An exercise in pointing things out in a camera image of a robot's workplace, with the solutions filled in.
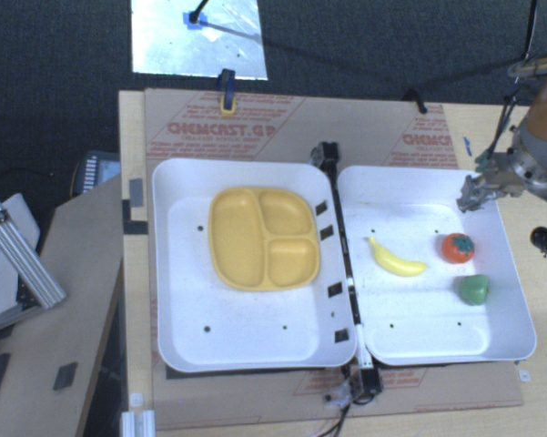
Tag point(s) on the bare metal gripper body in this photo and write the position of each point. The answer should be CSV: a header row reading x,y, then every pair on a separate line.
x,y
512,181

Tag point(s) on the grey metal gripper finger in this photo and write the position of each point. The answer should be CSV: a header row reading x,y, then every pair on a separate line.
x,y
465,195
480,197

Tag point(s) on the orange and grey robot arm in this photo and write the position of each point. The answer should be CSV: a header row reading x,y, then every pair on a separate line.
x,y
546,112

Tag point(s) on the orange tomato with green top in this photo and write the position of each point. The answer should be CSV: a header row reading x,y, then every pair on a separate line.
x,y
455,253

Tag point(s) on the green bell pepper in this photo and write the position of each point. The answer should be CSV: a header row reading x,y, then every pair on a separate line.
x,y
474,290

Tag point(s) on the yellow banana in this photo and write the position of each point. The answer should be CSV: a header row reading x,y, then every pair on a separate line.
x,y
398,264

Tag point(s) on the white plastic tray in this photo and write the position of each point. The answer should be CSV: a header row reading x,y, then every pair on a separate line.
x,y
246,326
418,317

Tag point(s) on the thin black and white rod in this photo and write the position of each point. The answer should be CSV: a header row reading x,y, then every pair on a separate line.
x,y
344,248

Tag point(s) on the brown cardboard board red print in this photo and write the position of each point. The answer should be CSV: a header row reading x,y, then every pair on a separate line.
x,y
264,125

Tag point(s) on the yellow divided plate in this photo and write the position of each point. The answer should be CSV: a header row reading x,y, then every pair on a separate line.
x,y
241,239

